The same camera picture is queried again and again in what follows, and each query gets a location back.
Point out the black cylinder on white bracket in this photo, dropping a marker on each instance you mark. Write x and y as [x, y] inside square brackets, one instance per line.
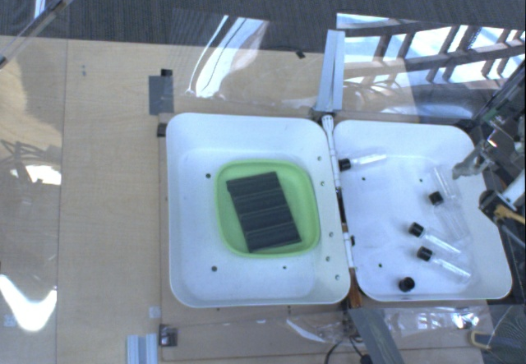
[511, 192]

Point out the white plastic tray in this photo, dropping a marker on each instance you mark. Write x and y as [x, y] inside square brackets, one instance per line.
[193, 231]
[386, 206]

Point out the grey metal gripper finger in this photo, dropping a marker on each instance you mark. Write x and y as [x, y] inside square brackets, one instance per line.
[466, 165]

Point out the green plate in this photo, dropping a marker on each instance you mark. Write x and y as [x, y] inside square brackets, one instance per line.
[310, 206]

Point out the clear vial with black cap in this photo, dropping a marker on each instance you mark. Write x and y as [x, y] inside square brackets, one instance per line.
[344, 164]
[424, 253]
[436, 198]
[416, 229]

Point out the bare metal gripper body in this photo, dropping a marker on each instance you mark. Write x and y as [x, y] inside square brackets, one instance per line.
[502, 140]

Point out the small black cap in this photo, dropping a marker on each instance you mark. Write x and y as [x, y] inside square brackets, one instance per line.
[406, 284]

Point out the dark grey ribbed block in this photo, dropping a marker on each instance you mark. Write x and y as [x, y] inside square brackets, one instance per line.
[263, 212]

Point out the black and white thin rod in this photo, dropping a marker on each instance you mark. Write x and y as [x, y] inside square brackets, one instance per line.
[336, 179]

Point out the clear vial without cap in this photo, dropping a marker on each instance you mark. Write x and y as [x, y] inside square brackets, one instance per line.
[443, 181]

